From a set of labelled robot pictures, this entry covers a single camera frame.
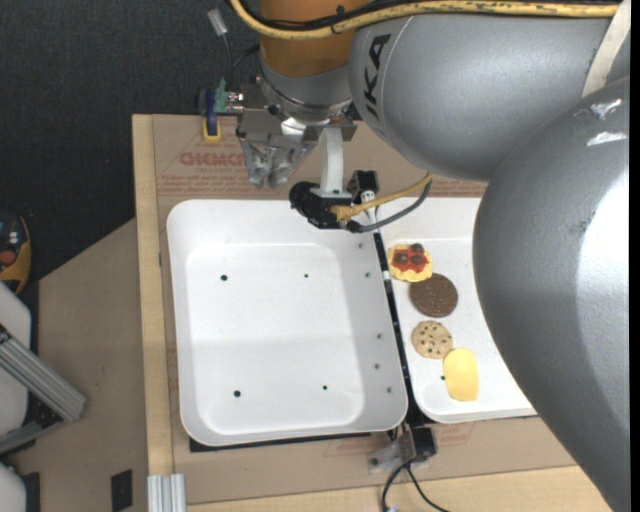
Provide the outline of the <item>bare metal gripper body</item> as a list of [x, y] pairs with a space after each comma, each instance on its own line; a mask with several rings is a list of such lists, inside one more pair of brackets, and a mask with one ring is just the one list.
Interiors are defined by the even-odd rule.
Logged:
[[264, 79], [242, 86], [237, 133], [251, 147], [288, 151], [313, 147], [329, 129], [337, 130], [349, 142], [357, 125], [345, 115], [348, 103], [304, 102], [283, 94]]

